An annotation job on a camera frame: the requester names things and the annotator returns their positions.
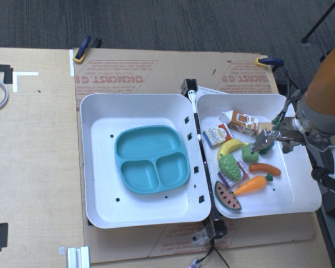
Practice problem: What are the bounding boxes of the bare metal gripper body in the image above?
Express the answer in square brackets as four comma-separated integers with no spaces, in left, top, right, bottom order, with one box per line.
[276,116,335,154]

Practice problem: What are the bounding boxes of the tan bread slice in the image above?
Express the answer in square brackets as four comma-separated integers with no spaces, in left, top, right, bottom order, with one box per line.
[256,122,273,135]

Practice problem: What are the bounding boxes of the light green cube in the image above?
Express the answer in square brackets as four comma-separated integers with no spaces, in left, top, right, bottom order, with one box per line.
[241,145,260,163]

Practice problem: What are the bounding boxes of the orange and white carton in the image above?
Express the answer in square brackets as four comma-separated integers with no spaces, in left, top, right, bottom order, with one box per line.
[219,109,259,137]

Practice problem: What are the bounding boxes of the orange sausage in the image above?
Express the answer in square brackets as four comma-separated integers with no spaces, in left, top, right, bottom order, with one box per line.
[248,162,282,178]

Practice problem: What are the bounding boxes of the yellow banana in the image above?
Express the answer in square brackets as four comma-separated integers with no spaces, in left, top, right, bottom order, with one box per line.
[217,138,249,162]

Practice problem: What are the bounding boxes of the green grapes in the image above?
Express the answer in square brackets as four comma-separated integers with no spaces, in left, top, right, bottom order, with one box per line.
[218,153,242,182]

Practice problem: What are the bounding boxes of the white blue and red carton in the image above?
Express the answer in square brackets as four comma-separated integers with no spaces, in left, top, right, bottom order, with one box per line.
[202,123,235,149]

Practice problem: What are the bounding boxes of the white plastic tray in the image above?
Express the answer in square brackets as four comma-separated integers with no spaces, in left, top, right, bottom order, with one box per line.
[80,93,212,229]
[195,93,323,219]

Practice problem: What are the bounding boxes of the orange carrot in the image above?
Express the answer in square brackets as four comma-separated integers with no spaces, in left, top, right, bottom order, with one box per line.
[232,173,274,197]

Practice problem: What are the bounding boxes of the purple and white packet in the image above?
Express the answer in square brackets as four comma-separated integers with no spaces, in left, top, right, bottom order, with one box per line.
[217,160,251,190]

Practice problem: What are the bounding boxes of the thin black and white rod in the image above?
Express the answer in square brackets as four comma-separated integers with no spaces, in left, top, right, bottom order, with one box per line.
[188,90,219,223]

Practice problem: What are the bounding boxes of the red watermelon slice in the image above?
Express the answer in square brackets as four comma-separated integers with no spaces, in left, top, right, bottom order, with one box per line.
[214,180,243,212]

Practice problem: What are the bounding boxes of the white paper sheet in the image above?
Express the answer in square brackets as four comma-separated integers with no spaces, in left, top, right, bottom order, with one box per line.
[197,85,229,95]

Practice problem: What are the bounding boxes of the teal divided plate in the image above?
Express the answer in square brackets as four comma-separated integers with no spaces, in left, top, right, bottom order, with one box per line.
[114,125,191,194]

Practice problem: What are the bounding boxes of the black stand pole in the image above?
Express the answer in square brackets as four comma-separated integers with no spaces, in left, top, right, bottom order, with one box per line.
[300,0,335,45]

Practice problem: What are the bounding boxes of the brown cardboard board red print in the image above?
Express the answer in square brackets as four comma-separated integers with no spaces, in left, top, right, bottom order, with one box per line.
[74,47,316,265]

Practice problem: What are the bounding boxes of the black block with thin wires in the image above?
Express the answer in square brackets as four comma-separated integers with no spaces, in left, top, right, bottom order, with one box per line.
[180,78,198,96]
[202,218,228,240]

